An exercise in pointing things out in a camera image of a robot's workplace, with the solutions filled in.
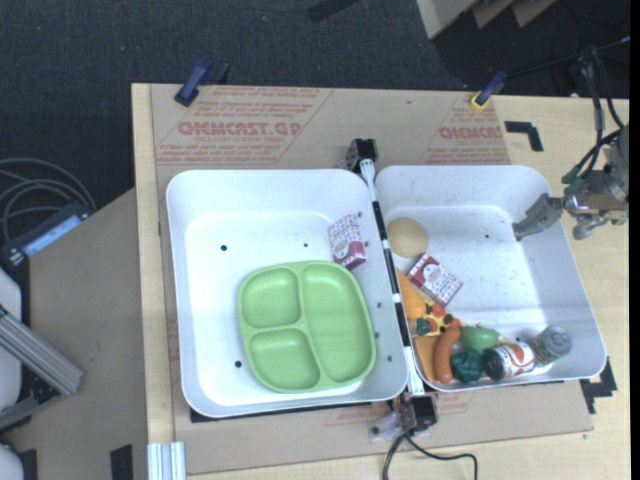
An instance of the blue clamp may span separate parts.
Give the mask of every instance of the blue clamp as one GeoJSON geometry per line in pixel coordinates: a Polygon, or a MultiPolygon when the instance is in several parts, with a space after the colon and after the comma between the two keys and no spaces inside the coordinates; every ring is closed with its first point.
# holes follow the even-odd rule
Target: blue clamp
{"type": "Polygon", "coordinates": [[[187,83],[182,86],[173,99],[185,107],[190,106],[191,103],[193,103],[193,100],[195,100],[200,93],[200,91],[198,91],[198,86],[209,79],[212,70],[213,61],[211,59],[206,57],[200,59],[196,62],[187,83]]]}
{"type": "Polygon", "coordinates": [[[507,74],[504,71],[498,71],[482,91],[478,91],[471,97],[471,101],[469,101],[471,108],[476,112],[482,112],[489,104],[491,96],[499,93],[506,81],[507,74]]]}

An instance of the wooden table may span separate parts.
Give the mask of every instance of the wooden table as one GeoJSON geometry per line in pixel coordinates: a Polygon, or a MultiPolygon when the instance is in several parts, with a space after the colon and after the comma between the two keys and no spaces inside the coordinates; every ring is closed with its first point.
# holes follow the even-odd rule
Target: wooden table
{"type": "MultiPolygon", "coordinates": [[[[377,91],[361,91],[366,97],[377,91]]],[[[400,91],[389,97],[406,98],[400,91]]],[[[175,440],[169,352],[162,276],[161,239],[158,235],[158,192],[153,144],[151,86],[132,86],[138,237],[140,247],[141,294],[147,403],[147,431],[150,443],[175,440]]],[[[629,102],[616,101],[621,118],[628,122],[629,102]]],[[[494,96],[493,105],[501,123],[509,157],[514,164],[538,170],[561,194],[560,178],[591,147],[593,109],[590,100],[494,96]],[[504,121],[526,121],[537,127],[544,153],[531,150],[521,134],[509,134],[504,121]]],[[[562,218],[567,236],[574,225],[562,218]]],[[[518,439],[473,446],[438,449],[441,454],[473,453],[479,461],[480,478],[566,478],[622,479],[631,477],[630,385],[629,385],[629,228],[604,226],[587,240],[570,239],[572,253],[587,295],[599,322],[617,382],[611,398],[596,402],[594,430],[587,434],[565,434],[518,439]]],[[[211,443],[212,450],[217,444],[211,443]]],[[[383,455],[324,460],[259,470],[227,471],[197,476],[199,480],[225,478],[379,478],[383,455]]],[[[440,462],[418,453],[398,453],[391,477],[472,478],[469,461],[440,462]]]]}

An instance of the green divided plate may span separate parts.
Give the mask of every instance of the green divided plate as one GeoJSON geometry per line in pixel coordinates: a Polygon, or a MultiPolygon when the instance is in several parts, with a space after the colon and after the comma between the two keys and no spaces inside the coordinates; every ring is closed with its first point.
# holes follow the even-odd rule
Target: green divided plate
{"type": "Polygon", "coordinates": [[[354,275],[332,261],[283,263],[247,276],[238,314],[249,364],[284,393],[320,391],[364,378],[376,345],[354,275]]]}

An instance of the soda can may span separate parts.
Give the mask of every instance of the soda can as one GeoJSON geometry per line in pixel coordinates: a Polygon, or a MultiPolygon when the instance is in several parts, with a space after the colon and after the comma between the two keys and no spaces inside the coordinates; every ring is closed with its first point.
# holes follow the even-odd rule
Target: soda can
{"type": "Polygon", "coordinates": [[[493,380],[502,380],[533,370],[535,355],[524,341],[505,343],[487,349],[482,354],[482,368],[493,380]]]}
{"type": "Polygon", "coordinates": [[[550,325],[530,341],[536,365],[545,366],[571,351],[571,335],[566,329],[550,325]]]}

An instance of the brown round object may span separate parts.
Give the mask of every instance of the brown round object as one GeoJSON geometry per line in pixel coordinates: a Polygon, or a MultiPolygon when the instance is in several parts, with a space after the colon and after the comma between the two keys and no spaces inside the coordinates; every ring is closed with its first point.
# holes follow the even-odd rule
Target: brown round object
{"type": "Polygon", "coordinates": [[[387,226],[391,250],[405,258],[420,256],[427,250],[429,238],[417,220],[408,217],[394,219],[387,226]]]}

